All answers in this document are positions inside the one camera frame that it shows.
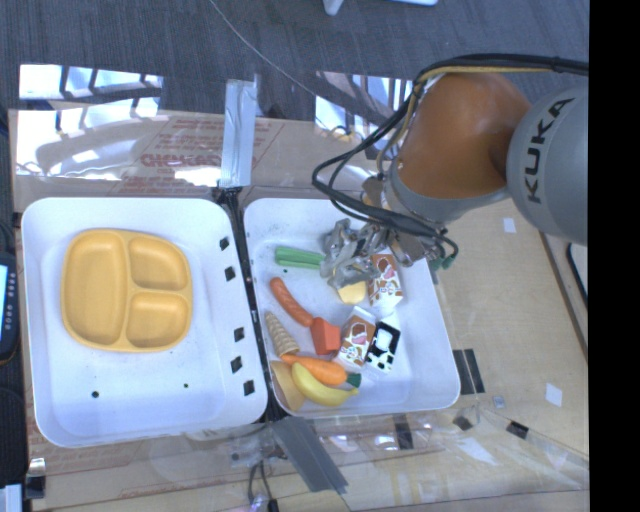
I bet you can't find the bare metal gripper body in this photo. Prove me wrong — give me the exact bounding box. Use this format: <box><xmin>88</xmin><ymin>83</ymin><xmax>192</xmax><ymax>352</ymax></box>
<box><xmin>349</xmin><ymin>221</ymin><xmax>432</xmax><ymax>269</ymax></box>

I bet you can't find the yellow cheese wedge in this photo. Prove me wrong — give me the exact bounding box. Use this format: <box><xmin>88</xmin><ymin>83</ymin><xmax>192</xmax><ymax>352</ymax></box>
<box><xmin>337</xmin><ymin>280</ymin><xmax>369</xmax><ymax>306</ymax></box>

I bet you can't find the brown and white carton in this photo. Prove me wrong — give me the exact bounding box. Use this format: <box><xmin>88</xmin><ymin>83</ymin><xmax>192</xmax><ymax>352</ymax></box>
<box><xmin>333</xmin><ymin>306</ymin><xmax>377</xmax><ymax>370</ymax></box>
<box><xmin>367</xmin><ymin>253</ymin><xmax>405</xmax><ymax>308</ymax></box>

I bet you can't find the green celery stick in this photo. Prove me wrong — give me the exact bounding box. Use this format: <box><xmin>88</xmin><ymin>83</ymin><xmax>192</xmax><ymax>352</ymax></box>
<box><xmin>274</xmin><ymin>245</ymin><xmax>327</xmax><ymax>272</ymax></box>

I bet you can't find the orange wedge block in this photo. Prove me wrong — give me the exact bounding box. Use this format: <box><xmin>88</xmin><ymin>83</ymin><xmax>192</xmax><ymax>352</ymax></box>
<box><xmin>310</xmin><ymin>316</ymin><xmax>343</xmax><ymax>357</ymax></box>

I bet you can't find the orange sausage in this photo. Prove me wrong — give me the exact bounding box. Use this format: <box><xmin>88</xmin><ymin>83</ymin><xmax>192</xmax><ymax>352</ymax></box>
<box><xmin>269</xmin><ymin>277</ymin><xmax>316</xmax><ymax>329</ymax></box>

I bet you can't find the black and white carton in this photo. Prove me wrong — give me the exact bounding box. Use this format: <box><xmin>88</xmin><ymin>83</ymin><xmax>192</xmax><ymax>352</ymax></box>
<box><xmin>364</xmin><ymin>321</ymin><xmax>402</xmax><ymax>375</ymax></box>

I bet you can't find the tan ice cream cone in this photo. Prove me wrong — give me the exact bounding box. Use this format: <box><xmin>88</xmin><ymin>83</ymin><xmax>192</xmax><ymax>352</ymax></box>
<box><xmin>264</xmin><ymin>310</ymin><xmax>301</xmax><ymax>358</ymax></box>

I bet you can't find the orange carrot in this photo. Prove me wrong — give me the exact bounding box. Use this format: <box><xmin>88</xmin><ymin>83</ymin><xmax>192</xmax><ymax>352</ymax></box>
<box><xmin>280</xmin><ymin>353</ymin><xmax>363</xmax><ymax>389</ymax></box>

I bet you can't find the white plastic tray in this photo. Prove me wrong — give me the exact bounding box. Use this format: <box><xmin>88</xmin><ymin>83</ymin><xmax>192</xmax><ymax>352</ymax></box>
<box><xmin>242</xmin><ymin>196</ymin><xmax>462</xmax><ymax>420</ymax></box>
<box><xmin>20</xmin><ymin>196</ymin><xmax>269</xmax><ymax>449</ymax></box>

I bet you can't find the yellow banana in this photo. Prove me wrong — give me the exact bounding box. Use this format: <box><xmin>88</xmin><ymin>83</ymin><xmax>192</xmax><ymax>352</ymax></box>
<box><xmin>290</xmin><ymin>361</ymin><xmax>360</xmax><ymax>408</ymax></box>

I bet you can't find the tan flat chip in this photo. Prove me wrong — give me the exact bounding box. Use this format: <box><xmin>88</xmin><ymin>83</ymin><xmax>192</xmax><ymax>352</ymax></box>
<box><xmin>269</xmin><ymin>360</ymin><xmax>307</xmax><ymax>413</ymax></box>

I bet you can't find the brown cardboard board red print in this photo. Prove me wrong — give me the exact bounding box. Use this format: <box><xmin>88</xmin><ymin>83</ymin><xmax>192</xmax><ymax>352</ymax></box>
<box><xmin>7</xmin><ymin>107</ymin><xmax>590</xmax><ymax>511</ymax></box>

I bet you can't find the yellow divided plate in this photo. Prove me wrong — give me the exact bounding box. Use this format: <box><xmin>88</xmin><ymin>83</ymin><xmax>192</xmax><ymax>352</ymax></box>
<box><xmin>59</xmin><ymin>228</ymin><xmax>195</xmax><ymax>354</ymax></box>

